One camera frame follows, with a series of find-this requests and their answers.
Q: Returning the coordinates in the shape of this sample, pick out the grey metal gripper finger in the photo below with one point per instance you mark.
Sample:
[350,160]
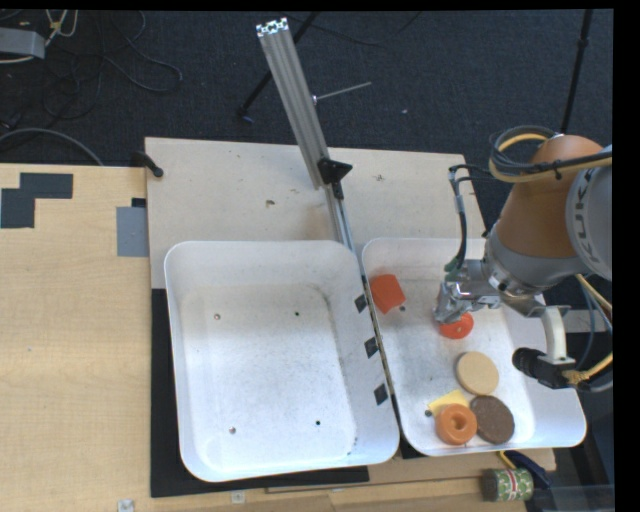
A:
[466,306]
[444,307]

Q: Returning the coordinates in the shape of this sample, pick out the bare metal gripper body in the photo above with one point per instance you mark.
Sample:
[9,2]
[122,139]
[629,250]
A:
[475,285]

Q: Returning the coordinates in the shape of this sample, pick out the red round slice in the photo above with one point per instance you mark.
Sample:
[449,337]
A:
[459,329]

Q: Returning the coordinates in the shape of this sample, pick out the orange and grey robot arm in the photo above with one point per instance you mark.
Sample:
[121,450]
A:
[537,220]

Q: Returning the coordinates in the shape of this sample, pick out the white plastic tray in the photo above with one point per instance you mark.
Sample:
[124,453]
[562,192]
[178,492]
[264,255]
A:
[425,360]
[270,360]

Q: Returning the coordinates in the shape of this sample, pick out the orange cube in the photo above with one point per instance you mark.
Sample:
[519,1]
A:
[386,294]

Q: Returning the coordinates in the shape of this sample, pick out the tan round biscuit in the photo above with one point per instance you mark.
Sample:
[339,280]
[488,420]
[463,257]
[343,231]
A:
[477,373]

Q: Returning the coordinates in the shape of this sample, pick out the yellow cheese slice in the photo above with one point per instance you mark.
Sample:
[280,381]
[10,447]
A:
[445,400]

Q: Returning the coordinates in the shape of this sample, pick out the brown round patty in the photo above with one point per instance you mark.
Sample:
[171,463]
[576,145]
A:
[493,420]

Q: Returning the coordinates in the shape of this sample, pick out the orange doughnut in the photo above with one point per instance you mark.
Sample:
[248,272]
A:
[447,430]

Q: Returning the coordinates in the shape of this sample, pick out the black block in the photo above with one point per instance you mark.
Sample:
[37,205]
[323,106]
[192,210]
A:
[334,170]

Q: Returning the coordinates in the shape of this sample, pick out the green and white can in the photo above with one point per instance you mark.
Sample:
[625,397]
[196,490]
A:
[507,484]

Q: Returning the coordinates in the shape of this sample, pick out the pale wood board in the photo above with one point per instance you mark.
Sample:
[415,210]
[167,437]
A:
[240,190]

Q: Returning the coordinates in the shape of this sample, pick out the black cylinder on white bracket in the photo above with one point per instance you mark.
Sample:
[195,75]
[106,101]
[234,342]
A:
[542,367]

